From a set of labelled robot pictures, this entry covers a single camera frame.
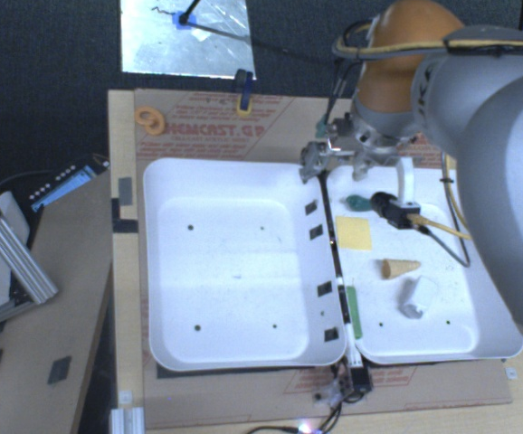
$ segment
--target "wooden board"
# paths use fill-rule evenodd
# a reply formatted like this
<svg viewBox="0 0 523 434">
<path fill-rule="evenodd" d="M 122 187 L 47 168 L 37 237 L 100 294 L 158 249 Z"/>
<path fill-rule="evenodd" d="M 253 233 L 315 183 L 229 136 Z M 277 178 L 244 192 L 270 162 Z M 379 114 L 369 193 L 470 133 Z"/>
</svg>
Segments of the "wooden board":
<svg viewBox="0 0 523 434">
<path fill-rule="evenodd" d="M 188 130 L 193 130 L 193 128 L 182 126 L 182 120 L 195 120 L 199 122 L 202 118 L 195 116 L 196 113 L 192 112 L 192 109 L 195 110 L 195 104 L 199 102 L 205 102 L 207 104 L 219 102 L 225 109 L 228 100 L 226 94 L 205 94 L 194 92 L 180 92 L 180 91 L 157 91 L 157 90 L 141 90 L 138 92 L 123 92 L 123 91 L 113 91 L 109 93 L 109 110 L 111 123 L 110 133 L 111 133 L 111 158 L 113 162 L 115 159 L 122 159 L 122 170 L 119 171 L 119 178 L 132 178 L 134 185 L 136 186 L 139 182 L 140 176 L 142 175 L 142 170 L 145 168 L 150 160 L 160 157 L 167 156 L 171 149 L 175 150 L 176 155 L 183 157 L 198 157 L 193 156 L 195 153 L 199 153 L 199 146 L 185 146 L 183 140 L 176 139 L 176 134 L 183 135 Z M 279 104 L 282 99 L 276 98 L 272 100 L 276 104 Z M 161 137 L 157 140 L 147 141 L 147 135 L 143 130 L 135 126 L 133 119 L 134 107 L 138 105 L 149 104 L 152 106 L 161 106 L 164 114 L 166 114 L 167 119 L 171 120 L 172 128 L 171 134 L 167 137 Z M 340 102 L 337 107 L 341 110 L 344 108 L 345 102 Z M 206 105 L 200 104 L 198 109 L 205 108 Z M 267 126 L 263 135 L 265 140 L 262 142 L 252 141 L 243 142 L 245 147 L 237 148 L 233 147 L 233 138 L 230 136 L 223 136 L 222 132 L 227 130 L 241 130 L 242 134 L 245 129 L 239 129 L 241 127 L 239 124 L 231 128 L 225 122 L 223 124 L 212 124 L 204 130 L 199 128 L 199 132 L 207 132 L 209 134 L 212 130 L 216 134 L 222 134 L 223 140 L 219 140 L 219 137 L 215 139 L 209 139 L 207 134 L 204 134 L 203 140 L 199 140 L 202 144 L 207 146 L 209 142 L 211 143 L 224 143 L 225 146 L 220 149 L 230 150 L 232 153 L 240 152 L 242 153 L 237 158 L 243 159 L 247 158 L 248 160 L 263 160 L 265 156 L 269 156 L 270 160 L 277 161 L 295 161 L 299 153 L 300 145 L 307 143 L 308 140 L 313 138 L 312 129 L 312 120 L 319 117 L 320 111 L 323 109 L 323 100 L 321 99 L 296 99 L 290 103 L 286 102 L 285 108 L 287 112 L 284 112 L 279 116 L 279 119 L 275 119 Z M 217 117 L 220 121 L 225 120 L 222 118 L 223 114 L 218 114 Z M 284 134 L 279 133 L 278 126 L 276 126 L 276 121 L 282 122 L 281 127 L 284 127 L 286 132 Z M 239 140 L 234 140 L 235 143 L 241 143 Z M 229 158 L 230 156 L 219 155 L 215 156 L 216 158 Z M 118 197 L 118 192 L 115 191 L 118 189 L 118 178 L 113 178 L 113 197 Z M 123 207 L 122 210 L 131 210 L 128 212 L 129 217 L 137 219 L 141 217 L 140 228 L 142 229 L 142 207 Z M 125 242 L 126 236 L 128 237 L 128 244 Z M 150 387 L 147 387 L 147 381 L 150 382 L 149 385 L 153 384 L 152 379 L 155 379 L 155 369 L 151 366 L 150 355 L 148 354 L 149 350 L 144 347 L 143 355 L 139 355 L 139 348 L 136 347 L 135 342 L 140 339 L 140 336 L 147 333 L 147 327 L 143 325 L 143 321 L 139 321 L 139 317 L 146 314 L 145 305 L 146 297 L 143 297 L 143 284 L 142 278 L 146 274 L 145 266 L 141 263 L 139 264 L 138 255 L 139 247 L 140 252 L 144 252 L 143 246 L 144 241 L 140 239 L 139 236 L 133 235 L 124 235 L 119 234 L 115 235 L 115 256 L 123 256 L 123 259 L 116 259 L 115 269 L 117 270 L 118 263 L 123 266 L 123 268 L 128 270 L 128 273 L 125 273 L 123 270 L 122 274 L 116 272 L 115 281 L 118 288 L 123 288 L 122 294 L 120 294 L 119 300 L 120 305 L 116 310 L 116 320 L 117 328 L 121 331 L 118 331 L 118 360 L 122 362 L 119 365 L 119 390 L 120 391 L 132 391 L 133 392 L 133 403 L 123 404 L 119 406 L 128 407 L 128 406 L 143 406 L 149 401 L 145 398 L 139 400 L 137 394 L 138 391 L 145 391 L 145 397 L 147 397 L 147 391 L 150 391 L 150 403 L 153 407 L 152 410 L 155 411 L 155 393 L 154 390 L 151 390 Z M 140 269 L 140 277 L 138 275 L 138 270 L 133 271 L 134 269 Z M 141 339 L 141 344 L 145 344 L 146 340 Z M 145 364 L 145 381 L 143 381 L 143 365 Z M 501 404 L 498 406 L 481 406 L 486 403 L 501 403 L 501 401 L 509 401 L 508 399 L 508 389 L 507 387 L 502 389 L 503 386 L 506 386 L 506 383 L 502 381 L 504 379 L 504 369 L 499 362 L 490 361 L 490 362 L 481 362 L 480 364 L 484 365 L 483 368 L 487 372 L 495 372 L 497 375 L 491 375 L 487 377 L 484 375 L 485 381 L 497 382 L 497 388 L 500 388 L 500 400 L 496 401 L 497 393 L 494 394 L 493 398 L 490 400 L 477 400 L 475 396 L 473 399 L 472 393 L 466 393 L 463 399 L 456 400 L 445 400 L 441 399 L 440 402 L 436 403 L 418 403 L 411 404 L 402 408 L 402 410 L 412 410 L 412 411 L 403 411 L 400 413 L 392 414 L 370 414 L 368 416 L 345 416 L 342 417 L 342 420 L 339 423 L 339 427 L 336 429 L 336 432 L 342 434 L 357 432 L 361 430 L 369 429 L 372 431 L 374 428 L 375 432 L 492 432 L 492 427 L 496 426 L 496 431 L 498 432 L 516 432 L 519 428 L 523 427 L 523 354 L 521 354 L 517 359 L 513 359 L 507 363 L 508 366 L 514 366 L 517 368 L 519 378 L 515 381 L 511 381 L 511 390 L 512 395 L 515 401 L 512 404 Z M 472 363 L 461 363 L 461 375 L 464 375 L 464 368 L 470 369 Z M 425 375 L 432 375 L 433 372 L 424 372 L 423 370 L 420 373 Z M 472 387 L 479 388 L 481 385 L 481 373 L 478 371 L 475 374 L 475 385 L 468 386 L 467 389 Z M 171 383 L 166 383 L 166 380 L 161 380 L 162 383 L 159 386 L 161 389 L 163 387 L 168 388 L 168 391 L 173 391 L 173 387 L 179 387 L 183 385 L 179 379 L 172 380 Z M 200 414 L 203 414 L 204 406 L 203 404 L 196 403 L 192 405 L 191 403 L 191 393 L 199 393 L 198 388 L 200 387 L 200 377 L 191 378 L 191 382 L 187 383 L 185 389 L 180 389 L 179 395 L 182 399 L 186 401 L 187 405 L 184 410 L 192 412 L 195 416 L 195 424 L 199 424 Z M 211 379 L 203 378 L 204 384 L 207 386 L 204 387 L 203 391 L 211 389 Z M 433 386 L 440 386 L 443 379 L 438 376 L 435 380 L 427 381 L 427 387 L 432 388 Z M 456 378 L 453 384 L 453 392 L 459 390 L 459 388 L 454 387 L 457 384 Z M 215 403 L 221 404 L 223 398 L 223 391 L 218 391 L 214 395 Z M 310 405 L 310 412 L 313 412 L 315 415 L 323 413 L 325 411 L 311 409 L 310 399 L 305 400 L 306 405 Z M 453 408 L 449 410 L 428 410 L 428 409 L 440 409 L 448 408 L 455 406 L 473 406 L 473 408 Z M 346 407 L 346 412 L 356 412 L 360 410 L 358 407 Z M 223 419 L 231 418 L 227 413 Z M 247 417 L 236 417 L 236 422 L 246 421 Z M 267 422 L 255 422 L 249 424 L 224 424 L 218 426 L 207 426 L 207 427 L 185 427 L 185 428 L 172 428 L 172 429 L 152 429 L 148 430 L 151 434 L 181 434 L 181 433 L 244 433 L 248 429 L 251 429 L 260 424 L 275 424 L 279 426 L 289 425 L 296 426 L 299 424 L 299 420 L 287 421 L 278 421 L 276 423 L 267 423 Z M 318 420 L 313 422 L 313 426 L 317 426 L 319 423 Z"/>
<path fill-rule="evenodd" d="M 60 292 L 0 333 L 0 432 L 75 433 L 109 298 L 109 173 L 44 210 L 33 255 Z M 65 380 L 52 363 L 70 357 Z"/>
</svg>

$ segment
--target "wooden table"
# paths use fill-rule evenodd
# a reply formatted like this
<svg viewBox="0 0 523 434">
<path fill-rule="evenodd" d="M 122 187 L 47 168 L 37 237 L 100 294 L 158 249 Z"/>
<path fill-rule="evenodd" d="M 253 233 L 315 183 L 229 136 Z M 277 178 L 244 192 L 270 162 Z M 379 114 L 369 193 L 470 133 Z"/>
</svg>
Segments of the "wooden table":
<svg viewBox="0 0 523 434">
<path fill-rule="evenodd" d="M 59 293 L 0 333 L 0 433 L 76 433 L 109 300 L 108 172 L 44 209 L 32 253 Z"/>
<path fill-rule="evenodd" d="M 513 402 L 508 405 L 466 407 L 445 410 L 421 410 L 357 416 L 342 416 L 333 434 L 515 434 L 523 433 L 523 352 L 507 361 L 517 371 L 510 381 Z M 274 423 L 248 423 L 202 428 L 148 430 L 147 434 L 244 434 L 260 425 L 297 426 L 297 420 Z"/>
</svg>

